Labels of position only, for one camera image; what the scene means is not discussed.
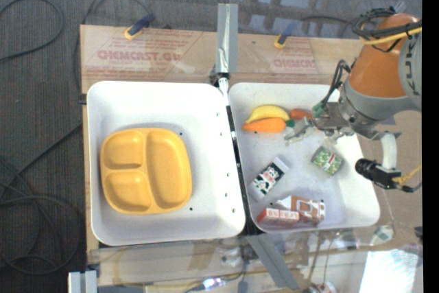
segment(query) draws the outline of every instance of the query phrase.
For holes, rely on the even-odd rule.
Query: gray carpet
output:
[[[0,8],[10,1],[0,0]],[[0,14],[0,58],[8,57],[0,61],[0,182],[18,189],[0,186],[1,201],[33,196],[0,206],[0,292],[66,292],[67,273],[85,270],[78,29],[84,22],[128,26],[145,12],[133,0],[105,0],[89,14],[101,0],[50,1],[62,12],[61,33],[25,55],[15,56],[56,34],[57,10],[22,0]],[[372,8],[397,5],[419,17],[423,10],[423,0],[138,1],[155,13],[152,27],[215,31],[217,4],[234,2],[240,32],[278,34],[296,21],[293,35],[329,38],[355,38],[347,23]]]

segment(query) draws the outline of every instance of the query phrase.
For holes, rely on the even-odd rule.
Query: blue clamp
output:
[[[142,19],[138,20],[133,26],[125,30],[125,38],[132,40],[133,38],[137,37],[140,33],[142,33],[142,29],[149,27],[151,22],[155,19],[156,17],[154,14],[148,14]]]
[[[289,36],[291,36],[294,28],[294,22],[292,21],[289,25],[283,30],[282,34],[279,34],[274,41],[274,46],[276,48],[282,49],[285,46],[285,42]]]

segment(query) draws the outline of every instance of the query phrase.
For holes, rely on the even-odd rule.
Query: toy orange vegetable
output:
[[[295,119],[295,120],[301,120],[304,117],[307,117],[308,119],[312,119],[313,118],[313,113],[310,110],[305,110],[305,109],[292,109],[289,112],[289,117],[291,119]]]
[[[243,130],[256,132],[280,132],[286,127],[287,123],[280,117],[270,117],[260,119],[242,126]]]

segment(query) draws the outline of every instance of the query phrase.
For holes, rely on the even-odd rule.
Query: yellow plate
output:
[[[105,198],[121,213],[176,210],[192,194],[185,143],[165,128],[134,128],[110,134],[102,144],[100,167]]]

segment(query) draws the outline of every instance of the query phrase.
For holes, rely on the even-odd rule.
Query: black wire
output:
[[[313,273],[314,273],[314,269],[316,268],[317,258],[318,258],[318,255],[319,255],[319,253],[320,253],[320,247],[321,247],[323,241],[324,241],[323,236],[322,236],[322,235],[319,235],[319,236],[318,236],[317,247],[316,247],[316,252],[314,253],[313,262],[312,262],[311,267],[310,267],[310,269],[309,269],[309,274],[308,274],[307,281],[311,281],[311,278],[312,278]]]
[[[352,31],[358,36],[365,38],[366,40],[370,40],[371,38],[380,39],[383,37],[393,36],[396,34],[408,33],[411,30],[415,30],[417,28],[422,27],[423,22],[421,19],[414,23],[407,23],[405,25],[388,27],[383,29],[365,30],[363,28],[365,24],[372,22],[373,19],[388,17],[394,14],[396,14],[396,11],[393,8],[372,9],[371,11],[362,14],[354,21],[352,25]]]
[[[11,5],[13,5],[15,3],[18,3],[20,1],[26,1],[26,0],[12,0],[9,3],[7,3],[5,6],[3,6],[0,9],[0,16]],[[54,34],[54,36],[52,38],[50,38],[47,42],[43,43],[42,45],[39,45],[39,46],[37,46],[35,48],[31,48],[31,49],[28,49],[28,50],[20,51],[19,53],[15,53],[15,54],[10,54],[10,55],[4,56],[4,57],[0,58],[0,62],[4,61],[4,60],[7,60],[7,59],[23,56],[25,54],[32,53],[33,51],[37,51],[39,49],[42,49],[42,48],[48,46],[49,44],[51,44],[52,42],[54,42],[55,39],[57,39],[57,37],[59,37],[59,35],[61,34],[62,28],[64,27],[64,15],[62,14],[62,11],[60,10],[60,8],[57,5],[52,3],[50,0],[39,0],[39,1],[44,1],[45,3],[48,3],[51,7],[53,7],[56,10],[56,12],[58,14],[58,17],[59,17],[59,25],[58,25],[58,29],[56,30],[56,33]]]
[[[96,9],[98,9],[98,7],[101,4],[103,4],[103,2],[105,2],[107,0],[100,0],[99,3],[96,3],[96,5],[94,5],[94,7],[93,7],[93,4],[95,3],[95,1],[96,0],[94,0],[92,2],[92,4],[90,5],[90,7],[88,8],[88,10],[86,12],[86,15],[84,17],[84,20],[81,22],[81,24],[84,25],[86,20],[87,20],[87,18],[88,18],[88,16],[90,14],[94,13],[94,11],[96,11]],[[147,13],[149,12],[148,8],[143,3],[141,3],[139,0],[131,0],[131,1],[134,1],[135,3],[139,4]],[[77,57],[78,57],[79,42],[80,42],[80,35],[78,35],[78,37],[77,37],[76,44],[75,44],[75,49],[73,51],[73,73],[74,73],[74,76],[75,76],[76,86],[81,91],[81,79],[80,79],[80,75],[78,73],[79,65],[78,65],[78,59],[77,59]]]
[[[223,281],[223,282],[231,282],[231,281],[237,280],[239,277],[242,277],[242,280],[243,280],[245,275],[246,275],[246,272],[247,272],[247,265],[248,264],[249,264],[248,261],[245,260],[243,265],[242,265],[241,272],[239,274],[237,274],[236,276],[234,276],[232,278],[229,278],[229,279],[220,277],[221,281]],[[205,290],[205,286],[204,286],[203,283],[201,283],[199,285],[195,285],[195,286],[189,288],[188,290],[185,291],[185,293],[199,292],[201,290]]]
[[[337,67],[335,68],[335,73],[332,79],[332,83],[329,86],[328,93],[321,101],[322,108],[324,108],[326,104],[328,104],[329,98],[331,97],[332,93],[334,93],[334,90],[341,86],[343,70],[351,72],[351,68],[349,67],[348,63],[345,60],[340,60],[337,63]]]
[[[331,249],[332,243],[334,242],[335,238],[332,238],[329,242],[328,249],[327,249],[327,259],[324,263],[324,271],[323,271],[323,283],[327,280],[327,268],[328,268],[328,261],[329,261],[329,250]]]
[[[84,15],[84,18],[82,19],[82,21],[80,23],[81,25],[85,24],[85,21],[87,20],[87,17],[89,16],[90,11],[91,11],[91,9],[93,7],[93,4],[95,2],[96,2],[96,0],[93,0],[91,2],[90,6],[88,7],[88,9],[87,9],[87,11],[86,11],[86,13]],[[72,69],[73,69],[73,78],[74,78],[74,81],[75,81],[76,88],[78,89],[79,93],[81,93],[82,92],[82,90],[81,90],[81,79],[80,79],[80,73],[78,72],[80,70],[79,70],[79,67],[78,67],[79,65],[78,65],[78,60],[77,60],[78,45],[79,45],[79,43],[80,43],[80,32],[78,31],[78,35],[76,36],[75,46],[73,48],[73,60],[72,60],[73,68]]]
[[[372,47],[373,47],[374,49],[376,49],[376,50],[382,51],[383,53],[390,53],[390,52],[393,50],[393,48],[396,47],[396,45],[399,43],[400,40],[401,40],[400,38],[399,38],[399,39],[396,39],[396,40],[392,43],[392,45],[390,45],[390,46],[388,47],[388,49],[378,48],[376,45],[373,45]]]
[[[420,182],[417,186],[415,187],[409,187],[407,185],[403,185],[401,190],[406,192],[406,193],[413,193],[415,191],[417,191],[418,189],[420,189],[423,186],[423,183]]]
[[[345,20],[345,19],[341,19],[340,17],[326,16],[326,15],[306,16],[306,17],[300,19],[300,21],[308,21],[308,20],[314,20],[314,19],[326,19],[326,20],[332,20],[332,21],[338,21],[338,22],[345,23],[342,30],[338,32],[339,36],[343,36],[343,33],[346,31],[346,28],[353,23],[353,20]]]
[[[56,237],[56,246],[57,246],[57,250],[56,253],[60,253],[60,257],[62,258],[62,240],[59,238],[59,235],[57,233],[57,231],[55,230],[55,226],[53,224],[53,222],[51,221],[50,217],[47,215],[47,212],[44,210],[44,208],[39,204],[39,200],[44,200],[46,202],[50,202],[54,205],[57,205],[59,207],[63,207],[65,209],[70,209],[71,212],[74,214],[74,220],[76,221],[76,229],[78,230],[78,234],[77,234],[77,240],[75,241],[75,246],[73,247],[73,250],[71,251],[71,253],[69,254],[69,256],[61,263],[56,263],[54,260],[48,259],[48,258],[44,258],[42,256],[39,255],[34,255],[31,254],[30,252],[34,249],[35,245],[36,245],[36,239],[38,239],[38,236],[35,237],[32,246],[30,249],[27,250],[27,254],[26,255],[21,255],[19,257],[15,257],[13,259],[6,259],[5,256],[3,255],[3,253],[0,253],[0,258],[6,263],[7,266],[9,266],[10,268],[13,268],[19,272],[22,272],[23,274],[29,274],[29,275],[47,275],[47,274],[53,274],[55,272],[58,272],[59,270],[63,269],[74,257],[74,255],[76,254],[78,248],[79,248],[79,243],[81,240],[81,235],[80,235],[80,217],[79,215],[76,213],[76,211],[74,209],[71,209],[69,207],[68,204],[65,204],[55,198],[52,197],[48,197],[48,196],[37,196],[34,195],[29,187],[29,185],[25,182],[25,180],[23,179],[23,177],[21,176],[21,173],[27,169],[30,165],[34,164],[38,159],[40,159],[41,157],[45,156],[47,153],[49,153],[51,150],[53,150],[58,144],[60,144],[62,141],[64,141],[65,139],[67,139],[68,137],[70,137],[75,131],[78,130],[78,128],[81,126],[82,124],[80,124],[79,126],[76,126],[74,129],[72,129],[70,132],[68,132],[65,136],[63,136],[63,138],[59,139],[58,141],[56,141],[53,145],[51,145],[49,148],[47,148],[46,150],[44,150],[42,153],[40,153],[36,158],[34,158],[30,163],[28,163],[25,167],[23,167],[21,169],[21,171],[15,170],[11,164],[9,164],[2,156],[0,156],[0,163],[2,163],[8,170],[10,170],[13,175],[14,178],[9,182],[9,184],[7,183],[3,183],[0,182],[0,185],[6,189],[10,189],[16,193],[18,193],[20,196],[15,197],[13,199],[9,199],[9,200],[3,200],[0,202],[0,206],[10,206],[12,204],[18,203],[18,202],[27,202],[27,201],[32,201],[34,202],[34,204],[38,207],[38,210],[40,211],[41,217],[46,221],[46,223],[48,223],[49,225],[49,229],[51,230],[52,234]],[[21,184],[24,186],[26,192],[21,191],[19,189],[17,189],[16,187],[11,186],[12,182],[17,179],[21,182]],[[40,222],[38,222],[37,224],[37,229],[38,232],[40,230]],[[46,263],[50,263],[52,269],[50,270],[41,270],[41,271],[31,271],[31,270],[26,270],[21,268],[20,266],[16,265],[16,261],[22,261],[24,259],[38,259],[40,261],[44,261]]]

